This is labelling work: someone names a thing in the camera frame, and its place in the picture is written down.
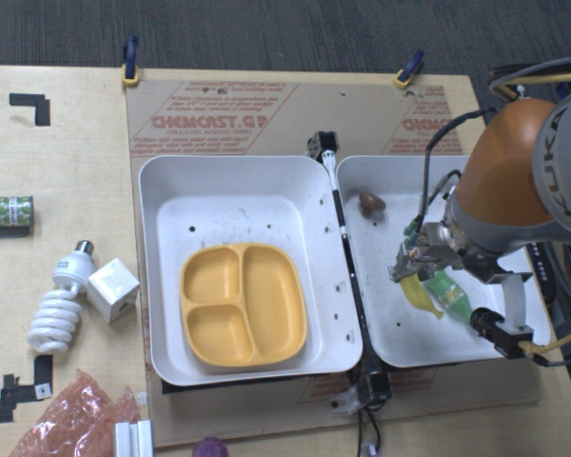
green bottle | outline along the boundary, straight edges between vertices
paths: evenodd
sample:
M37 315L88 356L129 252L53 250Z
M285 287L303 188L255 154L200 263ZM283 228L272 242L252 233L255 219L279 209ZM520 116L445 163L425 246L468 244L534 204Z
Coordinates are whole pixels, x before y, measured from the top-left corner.
M438 300L446 311L469 323L472 307L467 293L443 270L434 273L434 277L423 281L423 286Z

yellow divided plate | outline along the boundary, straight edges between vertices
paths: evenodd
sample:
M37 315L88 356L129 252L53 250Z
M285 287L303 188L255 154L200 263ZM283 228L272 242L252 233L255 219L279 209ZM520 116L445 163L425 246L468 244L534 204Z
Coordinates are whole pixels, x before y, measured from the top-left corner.
M208 364L274 364L305 343L298 272L274 246L229 244L195 252L182 268L180 295L188 342Z

white tray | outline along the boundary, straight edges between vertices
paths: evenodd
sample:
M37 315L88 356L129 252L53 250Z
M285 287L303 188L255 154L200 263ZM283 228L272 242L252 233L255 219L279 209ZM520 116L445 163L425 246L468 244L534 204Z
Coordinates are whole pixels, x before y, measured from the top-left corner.
M362 340L328 176L304 156L159 156L139 176L150 353L175 386L346 371ZM180 310L180 271L201 248L256 242L287 253L303 288L307 337L287 361L221 368L198 359Z
M428 193L452 169L463 171L466 160L462 156L432 157ZM337 169L372 346L385 362L400 368L502 358L471 326L448 313L438 319L412 307L400 285L389 278L388 268L395 264L404 228L419 210L423 161L422 156L349 156ZM363 190L385 201L382 215L363 218L358 198ZM443 212L439 195L425 220L439 221ZM500 265L515 272L533 272L523 249L502 258ZM449 269L448 274L467 292L472 308L487 307L503 314L501 286L484 285L462 270ZM524 288L526 324L535 330L534 342L548 344L549 318L535 278L524 283Z

dark gray floor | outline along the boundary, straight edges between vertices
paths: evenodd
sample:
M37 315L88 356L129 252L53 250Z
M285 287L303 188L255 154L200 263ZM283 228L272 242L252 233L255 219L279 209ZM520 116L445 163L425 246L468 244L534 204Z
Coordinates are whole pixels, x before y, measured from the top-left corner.
M571 56L571 0L0 0L0 65L466 74ZM550 88L535 96L556 99Z

can label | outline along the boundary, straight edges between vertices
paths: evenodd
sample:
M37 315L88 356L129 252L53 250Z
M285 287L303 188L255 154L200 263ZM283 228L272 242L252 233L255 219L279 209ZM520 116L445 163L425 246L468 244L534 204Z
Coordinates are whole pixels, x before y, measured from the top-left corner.
M33 224L31 196L0 196L0 228L30 227Z

